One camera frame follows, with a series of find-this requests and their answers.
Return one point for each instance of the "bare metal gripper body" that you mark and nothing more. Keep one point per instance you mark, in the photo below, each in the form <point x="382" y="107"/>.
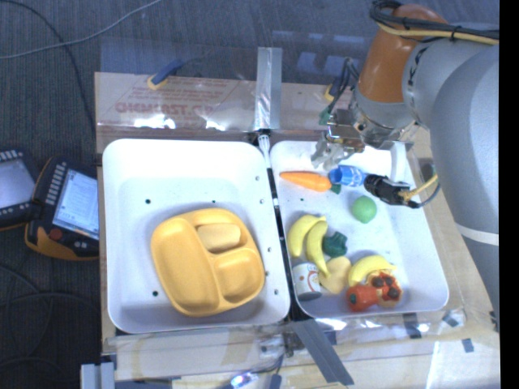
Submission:
<point x="344" y="133"/>

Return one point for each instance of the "green broccoli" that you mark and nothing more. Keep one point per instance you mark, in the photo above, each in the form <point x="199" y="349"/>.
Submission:
<point x="335" y="245"/>

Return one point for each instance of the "yellow divided plate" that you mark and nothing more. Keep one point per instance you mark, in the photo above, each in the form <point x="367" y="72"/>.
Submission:
<point x="182" y="257"/>

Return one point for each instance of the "black cylinder on white bracket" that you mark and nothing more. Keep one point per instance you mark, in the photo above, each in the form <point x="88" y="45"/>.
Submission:
<point x="383" y="187"/>

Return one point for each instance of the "pizza slice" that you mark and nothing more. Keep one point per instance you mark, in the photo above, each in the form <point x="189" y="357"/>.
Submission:
<point x="387" y="290"/>

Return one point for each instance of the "blue plastic bottle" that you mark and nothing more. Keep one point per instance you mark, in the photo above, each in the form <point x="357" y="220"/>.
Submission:
<point x="348" y="176"/>

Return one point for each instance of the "orange red pepper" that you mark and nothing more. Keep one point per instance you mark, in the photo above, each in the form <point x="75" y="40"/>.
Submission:
<point x="361" y="298"/>

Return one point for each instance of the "white plastic tray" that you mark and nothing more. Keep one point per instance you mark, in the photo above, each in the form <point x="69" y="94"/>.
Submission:
<point x="405" y="249"/>
<point x="134" y="168"/>

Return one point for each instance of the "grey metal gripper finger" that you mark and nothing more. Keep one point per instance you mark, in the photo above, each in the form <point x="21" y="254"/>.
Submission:
<point x="319" y="155"/>
<point x="335" y="157"/>

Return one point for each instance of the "orange carrot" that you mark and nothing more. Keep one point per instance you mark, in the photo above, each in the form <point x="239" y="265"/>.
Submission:
<point x="306" y="180"/>

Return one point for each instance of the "small white can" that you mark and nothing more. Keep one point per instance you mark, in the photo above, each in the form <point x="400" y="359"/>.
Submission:
<point x="306" y="283"/>

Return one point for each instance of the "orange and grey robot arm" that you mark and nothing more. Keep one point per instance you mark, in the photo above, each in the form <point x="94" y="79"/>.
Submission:
<point x="458" y="108"/>

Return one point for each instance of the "pale yellow heart-shaped piece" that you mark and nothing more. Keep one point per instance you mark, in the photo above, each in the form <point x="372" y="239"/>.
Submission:
<point x="338" y="276"/>

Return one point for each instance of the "yellow banana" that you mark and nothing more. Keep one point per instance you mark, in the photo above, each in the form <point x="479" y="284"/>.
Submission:
<point x="298" y="233"/>
<point x="367" y="266"/>
<point x="315" y="245"/>

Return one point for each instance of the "brown cardboard board red print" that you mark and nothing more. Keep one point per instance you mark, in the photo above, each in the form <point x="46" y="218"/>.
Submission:
<point x="134" y="108"/>

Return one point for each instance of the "green lime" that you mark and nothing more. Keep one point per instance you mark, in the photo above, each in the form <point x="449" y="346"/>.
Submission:
<point x="364" y="209"/>

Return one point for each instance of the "thin black and white rod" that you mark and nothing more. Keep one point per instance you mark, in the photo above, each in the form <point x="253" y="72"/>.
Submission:
<point x="264" y="146"/>

